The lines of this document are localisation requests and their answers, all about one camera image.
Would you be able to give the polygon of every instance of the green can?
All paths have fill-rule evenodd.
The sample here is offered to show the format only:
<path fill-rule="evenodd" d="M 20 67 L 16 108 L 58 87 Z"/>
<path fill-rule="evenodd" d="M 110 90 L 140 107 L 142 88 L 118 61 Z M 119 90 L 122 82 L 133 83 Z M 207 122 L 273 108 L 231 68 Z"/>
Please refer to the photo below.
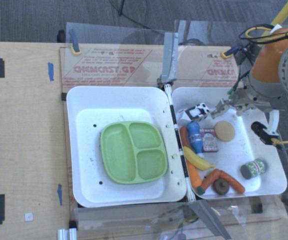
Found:
<path fill-rule="evenodd" d="M 247 180 L 253 178 L 257 175 L 263 174 L 266 172 L 267 164 L 261 159 L 255 159 L 254 161 L 248 162 L 241 166 L 240 172 L 243 177 Z"/>

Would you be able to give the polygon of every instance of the yellow clip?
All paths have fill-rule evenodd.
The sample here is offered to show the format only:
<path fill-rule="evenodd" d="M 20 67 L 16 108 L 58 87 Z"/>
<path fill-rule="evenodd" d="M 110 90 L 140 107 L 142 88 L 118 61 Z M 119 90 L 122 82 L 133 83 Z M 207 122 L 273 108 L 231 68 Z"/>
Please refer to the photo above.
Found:
<path fill-rule="evenodd" d="M 226 56 L 226 55 L 225 55 L 225 51 L 223 51 L 223 52 L 220 54 L 220 56 L 221 56 L 223 59 L 228 59 L 228 58 L 232 57 L 233 55 L 234 55 L 234 54 L 231 53 L 230 55 Z"/>
<path fill-rule="evenodd" d="M 75 51 L 73 46 L 70 46 L 70 49 L 72 50 L 73 55 L 78 56 L 82 53 L 82 50 L 80 49 L 80 47 L 78 46 L 79 51 Z"/>

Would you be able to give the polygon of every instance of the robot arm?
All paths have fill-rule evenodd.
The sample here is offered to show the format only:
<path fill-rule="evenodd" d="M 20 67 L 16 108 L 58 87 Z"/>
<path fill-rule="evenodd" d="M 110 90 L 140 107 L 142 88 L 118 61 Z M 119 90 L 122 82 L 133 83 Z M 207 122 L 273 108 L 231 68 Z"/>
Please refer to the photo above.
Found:
<path fill-rule="evenodd" d="M 288 27 L 281 27 L 271 35 L 282 33 L 288 33 Z M 222 115 L 231 106 L 236 109 L 238 116 L 249 109 L 269 113 L 268 128 L 254 122 L 252 129 L 265 144 L 273 145 L 271 140 L 278 136 L 279 113 L 271 107 L 270 102 L 288 94 L 288 38 L 264 44 L 245 78 L 244 87 L 236 88 L 233 93 L 229 93 L 228 99 L 220 100 L 211 116 L 215 118 Z"/>

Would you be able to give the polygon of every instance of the yellow pole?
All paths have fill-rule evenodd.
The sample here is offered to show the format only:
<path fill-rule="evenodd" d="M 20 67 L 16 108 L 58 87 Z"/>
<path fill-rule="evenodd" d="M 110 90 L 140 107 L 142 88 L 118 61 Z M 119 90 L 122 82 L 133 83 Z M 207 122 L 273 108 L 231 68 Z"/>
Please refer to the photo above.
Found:
<path fill-rule="evenodd" d="M 273 19 L 273 21 L 271 22 L 271 25 L 273 25 L 273 26 L 275 26 L 276 24 L 282 25 L 284 23 L 284 21 L 287 19 L 287 17 L 288 17 L 288 1 L 284 5 L 282 10 L 280 10 L 280 12 L 275 17 L 275 19 Z M 269 32 L 265 31 L 262 36 L 266 36 L 268 34 L 269 34 Z"/>

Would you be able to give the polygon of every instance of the blue bottle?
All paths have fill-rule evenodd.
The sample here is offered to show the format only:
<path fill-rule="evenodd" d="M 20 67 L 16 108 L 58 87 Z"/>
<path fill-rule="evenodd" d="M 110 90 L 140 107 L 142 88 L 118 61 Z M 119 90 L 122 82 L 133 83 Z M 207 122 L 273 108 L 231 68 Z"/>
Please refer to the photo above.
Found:
<path fill-rule="evenodd" d="M 203 138 L 200 134 L 199 123 L 192 121 L 187 125 L 188 132 L 188 141 L 199 157 L 204 157 L 202 148 L 203 148 Z"/>

